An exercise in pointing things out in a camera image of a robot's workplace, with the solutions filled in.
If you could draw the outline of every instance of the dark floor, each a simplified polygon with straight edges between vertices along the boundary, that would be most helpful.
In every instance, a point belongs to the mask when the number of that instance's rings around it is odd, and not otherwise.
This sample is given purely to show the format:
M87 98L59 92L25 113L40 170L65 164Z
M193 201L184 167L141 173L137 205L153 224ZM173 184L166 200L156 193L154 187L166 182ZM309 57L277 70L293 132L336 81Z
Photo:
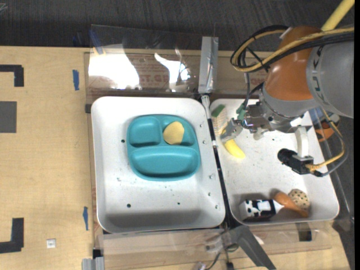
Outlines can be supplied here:
M321 27L341 0L0 0L0 45L73 46L82 32L85 44L91 24L159 29L219 37L220 50L233 51L258 29L282 24ZM339 26L354 24L354 9ZM259 42L254 50L273 51L275 42ZM354 123L340 124L350 152L339 169L342 208L337 228L354 269ZM330 141L336 152L337 141Z

